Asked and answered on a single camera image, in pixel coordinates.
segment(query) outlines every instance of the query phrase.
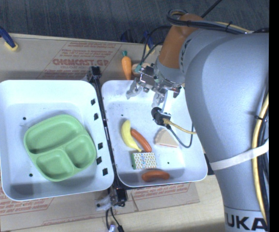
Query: gray floor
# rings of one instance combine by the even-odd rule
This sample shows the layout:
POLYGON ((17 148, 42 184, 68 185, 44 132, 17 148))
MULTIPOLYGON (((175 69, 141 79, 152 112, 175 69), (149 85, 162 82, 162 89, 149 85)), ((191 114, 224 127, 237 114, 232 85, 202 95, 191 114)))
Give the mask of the gray floor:
MULTIPOLYGON (((129 29, 135 42, 145 30, 169 25, 166 13, 202 15, 216 0, 0 0, 0 26, 12 33, 120 41, 129 29)), ((206 20, 257 30, 269 27, 269 0, 223 0, 206 20)), ((166 32, 156 32, 161 41, 166 32)))

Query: toy carrot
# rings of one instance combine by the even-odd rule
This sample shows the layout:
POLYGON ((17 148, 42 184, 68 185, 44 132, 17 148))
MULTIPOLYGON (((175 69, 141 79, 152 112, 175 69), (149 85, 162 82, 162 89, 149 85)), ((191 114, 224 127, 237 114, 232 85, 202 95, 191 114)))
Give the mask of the toy carrot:
POLYGON ((127 56, 127 51, 122 52, 123 58, 121 59, 122 69, 124 70, 127 80, 131 80, 132 64, 130 57, 127 56))

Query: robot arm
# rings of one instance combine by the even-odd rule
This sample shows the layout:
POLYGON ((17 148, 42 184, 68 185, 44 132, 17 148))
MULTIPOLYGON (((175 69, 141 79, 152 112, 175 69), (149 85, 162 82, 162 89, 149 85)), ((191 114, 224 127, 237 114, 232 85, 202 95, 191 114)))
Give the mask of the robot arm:
MULTIPOLYGON (((181 19, 202 21, 187 14, 181 19)), ((136 95, 135 89, 151 89, 156 107, 168 90, 177 96, 184 85, 190 118, 209 161, 231 159, 259 146, 253 142, 254 128, 268 100, 268 46, 268 33, 173 26, 156 63, 140 70, 127 97, 136 95)), ((254 164, 252 159, 214 171, 227 232, 269 231, 254 184, 254 164)))

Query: hole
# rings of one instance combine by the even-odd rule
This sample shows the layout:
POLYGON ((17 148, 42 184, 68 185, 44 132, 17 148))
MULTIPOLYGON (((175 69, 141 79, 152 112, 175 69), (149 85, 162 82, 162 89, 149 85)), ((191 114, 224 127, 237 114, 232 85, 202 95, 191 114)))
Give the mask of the hole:
POLYGON ((107 170, 107 168, 103 169, 103 176, 107 175, 109 172, 107 170))
POLYGON ((98 158, 97 158, 97 165, 99 165, 101 162, 102 162, 102 158, 101 158, 101 157, 98 157, 98 158))

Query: white tray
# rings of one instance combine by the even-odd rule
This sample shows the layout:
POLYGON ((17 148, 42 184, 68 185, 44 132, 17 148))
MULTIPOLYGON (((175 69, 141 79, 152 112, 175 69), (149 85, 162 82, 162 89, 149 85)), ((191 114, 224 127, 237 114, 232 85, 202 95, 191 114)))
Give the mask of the white tray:
POLYGON ((3 191, 16 201, 110 187, 114 173, 93 86, 85 81, 60 80, 8 80, 0 83, 0 168, 3 191), (52 182, 36 169, 23 139, 29 127, 59 114, 74 116, 84 125, 95 143, 97 158, 102 162, 97 164, 95 161, 67 180, 52 182))
MULTIPOLYGON (((159 129, 151 115, 154 92, 141 92, 129 100, 126 91, 132 81, 108 81, 103 84, 101 92, 112 143, 117 173, 120 180, 129 187, 157 186, 199 181, 207 175, 207 163, 197 135, 193 136, 190 148, 179 145, 178 148, 159 146, 154 144, 154 137, 159 129), (140 132, 153 148, 156 156, 157 168, 170 174, 170 179, 157 179, 153 182, 144 182, 141 175, 148 170, 134 170, 131 153, 136 150, 125 145, 121 137, 121 125, 129 119, 131 127, 140 132)), ((171 121, 186 130, 191 130, 192 122, 187 109, 183 88, 177 98, 167 96, 164 112, 172 115, 171 121)), ((189 145, 190 134, 182 132, 172 126, 185 145, 189 145)))

